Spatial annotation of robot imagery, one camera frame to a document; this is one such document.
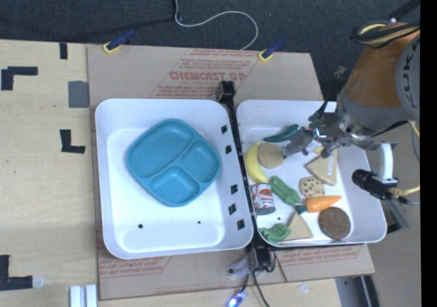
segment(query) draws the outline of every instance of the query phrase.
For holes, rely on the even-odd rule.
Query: cardboard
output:
[[[245,249],[135,260],[108,253],[102,240],[94,112],[109,98],[215,99],[219,81],[235,83],[236,107],[250,99],[321,100],[311,56],[275,53],[262,63],[255,51],[122,46],[108,55],[101,45],[87,45],[87,65],[100,299],[240,287],[243,279],[228,278],[227,266],[239,261]],[[276,269],[261,274],[260,284],[374,273],[366,245],[284,250],[276,256]]]

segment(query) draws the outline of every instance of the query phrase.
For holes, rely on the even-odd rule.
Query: can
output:
[[[255,184],[251,187],[251,195],[256,215],[268,215],[276,210],[270,184]]]

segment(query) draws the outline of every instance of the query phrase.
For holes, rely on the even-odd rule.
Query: bin hole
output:
[[[227,209],[229,210],[229,215],[232,215],[235,211],[237,211],[237,206],[235,204],[232,204]]]
[[[238,230],[244,228],[244,220],[237,221],[237,228],[238,228]]]

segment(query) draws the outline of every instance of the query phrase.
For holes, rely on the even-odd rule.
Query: orange toy carrot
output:
[[[298,213],[307,212],[319,212],[328,209],[332,204],[341,199],[341,195],[326,195],[326,196],[313,196],[308,198],[305,205],[295,205],[294,208]]]

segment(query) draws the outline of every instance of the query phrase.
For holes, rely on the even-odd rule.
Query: blue clamp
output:
[[[258,54],[258,59],[261,62],[267,62],[273,56],[273,52],[275,52],[276,50],[281,48],[284,44],[285,44],[285,41],[278,40],[272,46],[270,46],[270,47],[264,49],[263,51],[261,51]]]
[[[135,37],[135,31],[125,31],[111,42],[103,45],[103,50],[108,54],[114,53],[120,49],[120,45],[129,42],[133,37]]]

